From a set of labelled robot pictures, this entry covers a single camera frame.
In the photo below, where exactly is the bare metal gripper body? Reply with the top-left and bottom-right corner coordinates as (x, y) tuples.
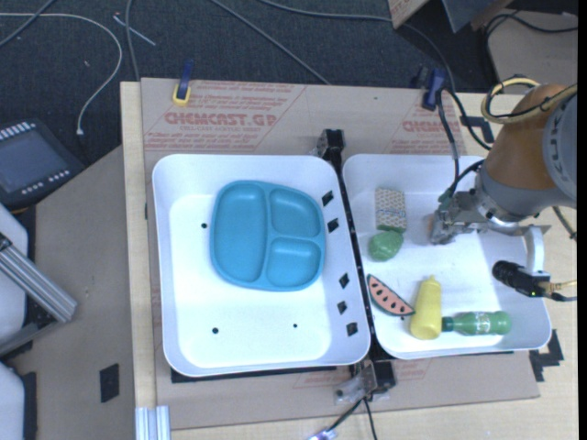
(434, 191), (537, 238)

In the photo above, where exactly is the white plastic tray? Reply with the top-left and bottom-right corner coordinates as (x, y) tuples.
(151, 153), (371, 379)
(341, 153), (553, 361)

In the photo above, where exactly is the patterned small carton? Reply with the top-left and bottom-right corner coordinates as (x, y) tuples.
(373, 186), (409, 234)

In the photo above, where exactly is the green toy pepper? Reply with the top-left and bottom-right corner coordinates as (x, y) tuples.
(367, 227), (405, 263)

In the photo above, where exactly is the yellow squeeze bottle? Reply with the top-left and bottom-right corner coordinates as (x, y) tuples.
(408, 274), (443, 341)

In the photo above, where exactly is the pink watermelon slice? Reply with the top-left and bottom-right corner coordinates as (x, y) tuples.
(365, 273), (416, 317)

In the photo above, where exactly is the thin black rod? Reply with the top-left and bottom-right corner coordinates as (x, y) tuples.
(330, 152), (375, 366)

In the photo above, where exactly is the green plastic bottle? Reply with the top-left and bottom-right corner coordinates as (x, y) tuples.
(440, 310), (513, 337)

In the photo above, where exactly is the blue divided plate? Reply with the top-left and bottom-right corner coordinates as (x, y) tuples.
(209, 180), (327, 292)

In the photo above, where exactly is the brown cardboard board red print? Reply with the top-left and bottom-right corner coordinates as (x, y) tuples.
(139, 77), (542, 432)

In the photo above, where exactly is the black cylinder on white bracket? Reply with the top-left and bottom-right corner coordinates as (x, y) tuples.
(492, 225), (553, 299)

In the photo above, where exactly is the black block with thin wires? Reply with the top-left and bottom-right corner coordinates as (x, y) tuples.
(349, 359), (396, 403)
(316, 128), (346, 160)

